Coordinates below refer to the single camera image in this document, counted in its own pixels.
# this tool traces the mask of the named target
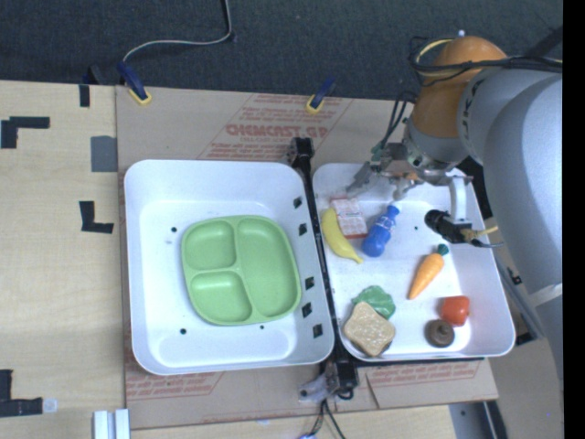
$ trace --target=green divided plate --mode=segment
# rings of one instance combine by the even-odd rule
[[[181,258],[195,310],[208,322],[235,326],[290,314],[301,300],[293,250],[271,219],[243,215],[191,225]]]

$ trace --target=toy carrot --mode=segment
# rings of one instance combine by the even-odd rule
[[[442,256],[448,253],[449,248],[445,244],[439,244],[436,252],[424,258],[410,287],[409,299],[417,297],[431,283],[435,276],[439,274],[445,264]]]

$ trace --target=toy bread slice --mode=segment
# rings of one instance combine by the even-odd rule
[[[396,334],[394,325],[365,302],[354,306],[343,331],[357,348],[372,358],[387,349]]]

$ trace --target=toy food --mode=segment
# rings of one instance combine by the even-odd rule
[[[385,213],[382,213],[369,230],[362,241],[362,251],[370,257],[379,257],[384,253],[386,244],[392,237],[392,231],[396,228],[396,217],[400,213],[394,205],[388,205]]]
[[[369,286],[351,300],[354,304],[362,301],[370,304],[376,312],[386,319],[391,318],[392,314],[396,311],[396,305],[392,300],[392,296],[376,285]]]
[[[321,225],[325,240],[335,254],[347,259],[353,259],[357,263],[364,261],[364,259],[357,255],[351,243],[344,236],[343,232],[341,232],[339,223],[337,222],[337,213],[335,213],[333,208],[325,210],[321,217]]]
[[[445,264],[442,257],[443,255],[447,255],[447,253],[449,253],[449,248],[445,244],[439,244],[436,252],[425,257],[410,287],[409,299],[417,297],[439,274]]]
[[[371,305],[361,302],[354,306],[343,332],[358,349],[374,358],[389,347],[396,328]]]
[[[446,348],[455,340],[455,331],[446,320],[431,320],[425,327],[424,336],[437,348]]]
[[[337,213],[339,229],[348,239],[365,238],[367,225],[357,198],[336,198],[331,206]]]
[[[441,307],[441,318],[450,324],[461,327],[465,324],[469,315],[469,297],[450,296],[445,297]]]

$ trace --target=yellow banana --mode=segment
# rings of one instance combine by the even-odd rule
[[[335,209],[329,208],[324,211],[321,216],[321,225],[325,240],[334,253],[340,257],[353,259],[357,263],[364,261],[364,259],[356,254],[351,243],[347,240],[346,236],[344,236],[343,232],[341,232],[341,229],[339,229]]]

